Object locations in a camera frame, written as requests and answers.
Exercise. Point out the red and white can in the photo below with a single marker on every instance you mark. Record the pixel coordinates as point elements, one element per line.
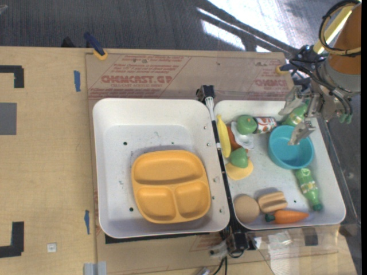
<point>266,125</point>

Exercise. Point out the blue bowl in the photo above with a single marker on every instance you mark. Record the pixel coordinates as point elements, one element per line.
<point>291,153</point>

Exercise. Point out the orange carrot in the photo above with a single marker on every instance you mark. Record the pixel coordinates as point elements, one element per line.
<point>289,216</point>

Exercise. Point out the green apple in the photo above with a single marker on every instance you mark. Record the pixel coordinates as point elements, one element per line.
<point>246,125</point>

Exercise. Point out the orange divided plate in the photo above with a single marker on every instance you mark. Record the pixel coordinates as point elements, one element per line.
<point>169,188</point>

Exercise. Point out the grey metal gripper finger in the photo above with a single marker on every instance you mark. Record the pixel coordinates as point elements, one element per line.
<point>301,132</point>
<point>292,102</point>

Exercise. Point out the white plastic tray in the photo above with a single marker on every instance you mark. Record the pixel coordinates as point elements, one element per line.
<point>155,119</point>
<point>266,182</point>

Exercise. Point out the beige round bun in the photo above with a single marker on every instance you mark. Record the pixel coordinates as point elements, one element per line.
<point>246,208</point>

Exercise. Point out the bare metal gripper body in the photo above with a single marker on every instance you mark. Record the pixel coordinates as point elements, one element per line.
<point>327,102</point>

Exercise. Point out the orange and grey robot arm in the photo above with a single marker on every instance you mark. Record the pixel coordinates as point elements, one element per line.
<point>345,44</point>

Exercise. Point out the tan hot dog bun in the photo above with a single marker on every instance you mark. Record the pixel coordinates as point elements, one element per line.
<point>272,202</point>

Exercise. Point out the yellow banana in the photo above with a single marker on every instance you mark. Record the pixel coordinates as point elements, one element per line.
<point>223,136</point>

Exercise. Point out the green bottle white label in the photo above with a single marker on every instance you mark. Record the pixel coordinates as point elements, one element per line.
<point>307,186</point>

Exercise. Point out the thin black and white rod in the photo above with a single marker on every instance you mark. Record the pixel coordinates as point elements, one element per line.
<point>220,153</point>

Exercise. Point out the green pear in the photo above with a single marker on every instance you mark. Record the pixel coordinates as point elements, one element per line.
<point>239,157</point>

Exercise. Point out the brown cardboard board red print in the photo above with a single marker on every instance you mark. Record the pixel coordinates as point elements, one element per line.
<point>172,76</point>

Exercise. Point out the yellow round disc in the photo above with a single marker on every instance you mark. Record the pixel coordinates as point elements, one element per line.
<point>239,173</point>

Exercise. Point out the green bottle yellow label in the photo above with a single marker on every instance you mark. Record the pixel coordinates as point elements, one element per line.
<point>295,116</point>

